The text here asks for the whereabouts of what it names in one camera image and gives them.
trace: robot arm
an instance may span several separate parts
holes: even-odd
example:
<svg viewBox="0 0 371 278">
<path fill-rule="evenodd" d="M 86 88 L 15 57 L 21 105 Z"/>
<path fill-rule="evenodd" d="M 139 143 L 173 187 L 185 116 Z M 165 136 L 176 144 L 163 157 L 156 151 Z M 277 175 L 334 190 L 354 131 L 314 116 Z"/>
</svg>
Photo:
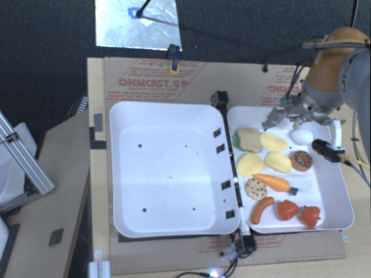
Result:
<svg viewBox="0 0 371 278">
<path fill-rule="evenodd" d="M 284 117 L 294 122 L 294 128 L 312 120 L 331 125 L 328 114 L 345 102 L 358 114 L 370 161 L 370 39 L 357 29 L 344 27 L 312 47 L 320 50 L 301 92 L 288 97 L 284 107 L 274 108 L 263 128 L 277 125 Z"/>
</svg>

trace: yellow potato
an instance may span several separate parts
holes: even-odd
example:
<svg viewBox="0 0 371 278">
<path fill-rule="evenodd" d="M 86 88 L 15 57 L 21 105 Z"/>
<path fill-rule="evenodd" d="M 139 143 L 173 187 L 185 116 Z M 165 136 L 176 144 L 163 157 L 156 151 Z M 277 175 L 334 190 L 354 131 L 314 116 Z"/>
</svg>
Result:
<svg viewBox="0 0 371 278">
<path fill-rule="evenodd" d="M 251 176 L 260 173 L 264 169 L 265 164 L 263 160 L 252 152 L 244 155 L 237 163 L 237 172 L 241 176 Z"/>
<path fill-rule="evenodd" d="M 283 151 L 287 146 L 287 142 L 284 139 L 268 133 L 260 134 L 260 142 L 269 151 Z"/>
<path fill-rule="evenodd" d="M 265 163 L 272 167 L 273 169 L 276 169 L 283 173 L 290 173 L 291 172 L 291 160 L 281 154 L 278 151 L 271 151 L 267 153 L 267 155 L 264 158 Z"/>
</svg>

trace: toy sausage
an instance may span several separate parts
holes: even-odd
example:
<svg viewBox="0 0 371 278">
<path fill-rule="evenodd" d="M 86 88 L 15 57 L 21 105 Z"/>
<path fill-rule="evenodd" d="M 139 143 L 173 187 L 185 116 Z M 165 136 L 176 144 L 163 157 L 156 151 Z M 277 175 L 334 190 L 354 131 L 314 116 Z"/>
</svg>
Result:
<svg viewBox="0 0 371 278">
<path fill-rule="evenodd" d="M 273 197 L 265 197 L 255 207 L 253 215 L 251 216 L 251 223 L 257 225 L 260 222 L 260 217 L 265 208 L 274 203 Z"/>
</svg>

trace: metal post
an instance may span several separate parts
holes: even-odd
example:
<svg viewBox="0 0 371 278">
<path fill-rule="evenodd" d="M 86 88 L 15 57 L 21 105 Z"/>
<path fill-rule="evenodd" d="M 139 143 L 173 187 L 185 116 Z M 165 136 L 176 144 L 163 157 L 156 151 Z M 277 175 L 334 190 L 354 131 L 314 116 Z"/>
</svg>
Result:
<svg viewBox="0 0 371 278">
<path fill-rule="evenodd" d="M 143 4 L 143 6 L 141 7 L 141 9 L 139 9 L 137 12 L 136 12 L 136 17 L 138 19 L 141 18 L 143 12 L 144 12 L 144 9 L 147 7 L 147 5 L 151 2 L 151 0 L 147 0 L 145 1 L 145 3 Z"/>
</svg>

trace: chocolate donut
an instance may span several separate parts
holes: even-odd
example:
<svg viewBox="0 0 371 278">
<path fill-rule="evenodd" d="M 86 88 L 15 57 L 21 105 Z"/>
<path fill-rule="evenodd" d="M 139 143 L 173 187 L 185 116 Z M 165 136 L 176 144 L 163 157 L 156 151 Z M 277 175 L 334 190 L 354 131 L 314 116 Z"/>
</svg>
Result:
<svg viewBox="0 0 371 278">
<path fill-rule="evenodd" d="M 295 170 L 305 172 L 313 165 L 311 155 L 305 151 L 296 151 L 291 157 L 292 166 Z"/>
</svg>

